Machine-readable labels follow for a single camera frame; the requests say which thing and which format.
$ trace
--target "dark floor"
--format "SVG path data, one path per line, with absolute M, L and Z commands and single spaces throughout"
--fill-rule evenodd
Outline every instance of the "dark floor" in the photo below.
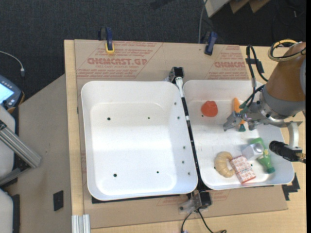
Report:
M 203 0 L 0 0 L 0 74 L 24 90 L 26 98 L 64 73 L 65 39 L 97 39 L 109 26 L 114 40 L 198 42 Z M 306 40 L 306 0 L 271 0 L 258 12 L 249 5 L 233 14 L 229 4 L 212 18 L 204 14 L 202 34 L 215 31 L 219 44 L 269 46 Z

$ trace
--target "toy carrot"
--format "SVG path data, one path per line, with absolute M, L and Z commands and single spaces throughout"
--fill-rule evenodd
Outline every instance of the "toy carrot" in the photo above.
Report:
M 234 111 L 235 111 L 236 113 L 239 113 L 239 112 L 241 111 L 241 109 L 240 109 L 240 102 L 239 102 L 239 100 L 238 100 L 237 98 L 234 98 L 234 99 L 233 99 L 233 109 L 234 109 Z M 244 120 L 242 120 L 242 121 L 240 122 L 240 128 L 239 128 L 239 131 L 240 131 L 240 132 L 246 131 L 246 129 L 245 129 L 245 127 L 244 127 L 244 123 L 245 123 Z

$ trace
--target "red and white box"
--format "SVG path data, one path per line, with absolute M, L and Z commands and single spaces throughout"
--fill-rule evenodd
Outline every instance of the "red and white box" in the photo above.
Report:
M 244 155 L 233 158 L 230 161 L 241 184 L 256 178 L 256 175 Z

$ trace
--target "beige ring-shaped toy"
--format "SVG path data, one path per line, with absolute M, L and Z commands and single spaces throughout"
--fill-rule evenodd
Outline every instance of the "beige ring-shaped toy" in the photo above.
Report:
M 215 158 L 215 168 L 219 174 L 226 178 L 230 178 L 235 174 L 233 169 L 228 168 L 227 159 L 232 160 L 232 155 L 229 152 L 220 152 Z

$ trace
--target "green bottle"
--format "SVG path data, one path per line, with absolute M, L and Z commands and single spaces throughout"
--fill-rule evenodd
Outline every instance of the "green bottle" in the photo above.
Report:
M 263 151 L 262 155 L 257 158 L 259 163 L 262 164 L 265 167 L 267 173 L 275 172 L 275 168 L 271 164 L 270 153 L 269 153 L 268 149 L 266 148 L 266 146 L 264 145 L 262 138 L 259 137 L 259 138 L 256 138 L 256 139 L 252 140 L 251 144 L 254 144 L 254 143 L 260 143 L 260 144 L 262 144 L 262 146 L 264 148 L 264 151 Z

